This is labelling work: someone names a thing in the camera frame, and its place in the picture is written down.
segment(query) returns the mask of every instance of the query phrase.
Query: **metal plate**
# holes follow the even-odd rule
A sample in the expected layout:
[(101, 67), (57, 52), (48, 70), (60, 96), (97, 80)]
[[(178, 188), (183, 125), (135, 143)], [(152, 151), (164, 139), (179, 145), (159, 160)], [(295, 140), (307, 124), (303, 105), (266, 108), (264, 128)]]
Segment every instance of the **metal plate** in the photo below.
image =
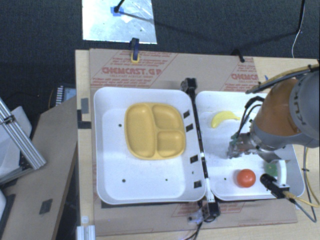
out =
[(83, 39), (157, 44), (151, 0), (125, 0), (120, 13), (113, 8), (121, 0), (82, 0)]

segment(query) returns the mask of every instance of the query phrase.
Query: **yellow plate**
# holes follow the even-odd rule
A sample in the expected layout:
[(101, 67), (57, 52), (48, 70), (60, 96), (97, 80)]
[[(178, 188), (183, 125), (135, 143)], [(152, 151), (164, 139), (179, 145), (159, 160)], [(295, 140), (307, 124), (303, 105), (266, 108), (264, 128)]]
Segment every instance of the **yellow plate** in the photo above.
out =
[(130, 152), (140, 159), (175, 158), (186, 147), (182, 117), (173, 106), (136, 103), (125, 112), (125, 140)]

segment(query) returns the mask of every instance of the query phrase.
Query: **wooden table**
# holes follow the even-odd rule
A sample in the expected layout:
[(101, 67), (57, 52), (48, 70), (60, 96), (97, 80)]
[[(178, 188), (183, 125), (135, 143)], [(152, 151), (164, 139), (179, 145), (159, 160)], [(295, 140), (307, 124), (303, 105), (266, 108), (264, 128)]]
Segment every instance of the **wooden table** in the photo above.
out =
[[(90, 52), (88, 50), (77, 50), (76, 59), (76, 89), (77, 109), (81, 110), (82, 98), (88, 98), (90, 94)], [(308, 64), (316, 64), (315, 59), (292, 59), (292, 58), (264, 58), (254, 57), (254, 64), (260, 81), (265, 80), (265, 75), (275, 76), (280, 72), (303, 67)], [(91, 121), (91, 111), (82, 114), (82, 121)], [(94, 224), (93, 208), (93, 171), (92, 171), (92, 143), (91, 129), (78, 129), (78, 161), (79, 161), (79, 186), (80, 186), (80, 216), (81, 225), (89, 226)], [(303, 147), (295, 146), (298, 162), (303, 162)], [(309, 178), (314, 192), (319, 196), (319, 148), (309, 151)], [(251, 227), (234, 227), (203, 229), (198, 235), (201, 239), (252, 239), (252, 240), (273, 240), (273, 239), (317, 239), (320, 236), (320, 224), (312, 223), (301, 211), (297, 211), (298, 223), (263, 225)], [(143, 233), (130, 235), (99, 236), (97, 240), (178, 240), (190, 236), (192, 231), (174, 231), (159, 233)]]

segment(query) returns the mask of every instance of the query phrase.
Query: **banana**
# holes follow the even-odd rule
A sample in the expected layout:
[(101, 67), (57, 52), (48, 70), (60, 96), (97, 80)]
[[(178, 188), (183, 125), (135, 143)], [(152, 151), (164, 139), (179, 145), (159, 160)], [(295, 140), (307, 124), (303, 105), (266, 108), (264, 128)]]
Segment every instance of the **banana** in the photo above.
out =
[(220, 125), (222, 121), (228, 120), (228, 119), (240, 120), (240, 117), (236, 116), (231, 111), (221, 111), (213, 117), (211, 121), (211, 127), (216, 128), (218, 125)]

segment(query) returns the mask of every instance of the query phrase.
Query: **white tray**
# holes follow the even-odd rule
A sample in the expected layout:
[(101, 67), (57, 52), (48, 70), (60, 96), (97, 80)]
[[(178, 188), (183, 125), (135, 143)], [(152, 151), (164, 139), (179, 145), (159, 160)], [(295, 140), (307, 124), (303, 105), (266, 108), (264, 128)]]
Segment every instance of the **white tray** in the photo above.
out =
[[(143, 160), (133, 156), (125, 139), (125, 113), (136, 103), (175, 107), (186, 132), (184, 152), (175, 158)], [(97, 192), (108, 204), (193, 202), (206, 191), (200, 149), (190, 98), (179, 90), (104, 87), (94, 95)], [(198, 156), (191, 163), (190, 158)]]
[[(258, 155), (243, 154), (242, 157), (229, 159), (227, 150), (230, 137), (239, 129), (240, 121), (226, 120), (217, 128), (211, 127), (211, 120), (221, 111), (232, 111), (236, 116), (242, 117), (247, 101), (259, 95), (244, 94), (242, 92), (202, 91), (196, 96), (196, 107), (199, 117), (206, 166), (210, 178), (210, 187), (215, 196), (225, 201), (271, 199), (274, 196), (260, 183), (260, 176), (265, 173), (265, 163)], [(256, 107), (250, 118), (253, 119), (259, 107)], [(242, 133), (249, 131), (250, 123), (246, 123)], [(275, 152), (280, 158), (290, 160), (286, 164), (287, 184), (290, 191), (296, 196), (304, 192), (304, 182), (299, 164), (292, 145)], [(239, 170), (251, 169), (256, 175), (256, 182), (249, 188), (236, 184), (236, 175)]]

